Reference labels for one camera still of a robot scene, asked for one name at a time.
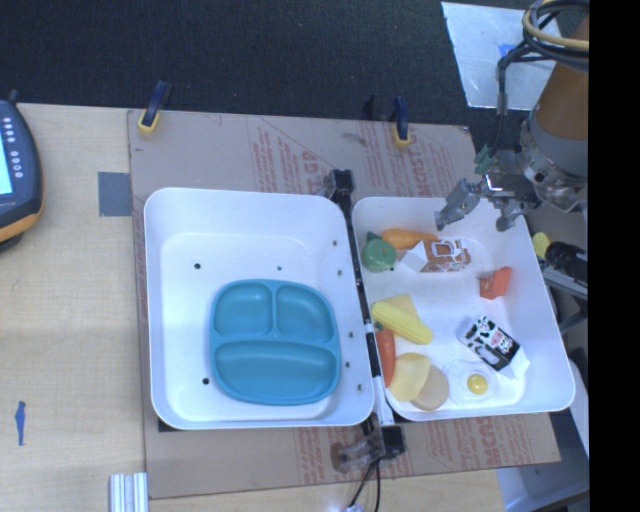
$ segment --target table surface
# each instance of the table surface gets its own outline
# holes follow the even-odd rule
[[[0,253],[0,510],[107,511],[109,476],[145,471],[132,222],[98,209],[98,173],[129,172],[127,110],[19,108],[38,144],[46,203]],[[375,485],[358,500],[367,510]],[[152,500],[149,510],[341,511],[357,487]],[[384,479],[380,510],[391,509],[504,506],[496,472],[486,470]]]

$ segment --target blue clamp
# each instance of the blue clamp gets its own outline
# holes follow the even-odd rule
[[[409,138],[409,112],[407,111],[407,103],[402,96],[396,96],[393,100],[391,121],[395,121],[393,125],[395,143],[400,147],[407,146],[411,142]]]
[[[160,110],[165,108],[169,103],[171,88],[171,84],[164,80],[160,80],[156,84],[156,88],[153,90],[153,94],[149,100],[149,106],[140,114],[140,119],[138,119],[139,131],[149,134],[153,133],[156,129],[160,117]]]

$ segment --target blue mark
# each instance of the blue mark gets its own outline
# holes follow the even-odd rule
[[[516,47],[515,44],[501,44],[498,46],[498,50],[500,50],[500,56],[504,57],[507,53],[513,50]]]
[[[26,414],[24,408],[27,406],[22,400],[18,402],[18,410],[16,411],[16,426],[18,427],[18,445],[24,446],[24,420]]]

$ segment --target beige round toy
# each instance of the beige round toy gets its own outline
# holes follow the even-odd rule
[[[449,397],[449,381],[440,368],[431,366],[429,375],[420,394],[411,405],[425,411],[433,411],[440,407]]]

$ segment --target cardboard sheet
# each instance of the cardboard sheet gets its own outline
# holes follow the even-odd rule
[[[393,143],[391,124],[193,112],[161,113],[156,131],[128,113],[144,432],[152,499],[357,481],[340,473],[331,446],[362,437],[339,428],[176,431],[150,398],[145,253],[146,199],[168,186],[316,193],[331,169],[350,169],[354,203],[367,196],[443,197],[473,179],[471,137],[457,126],[410,125],[412,143]],[[403,423],[407,451],[382,478],[518,466],[559,460],[548,414]]]

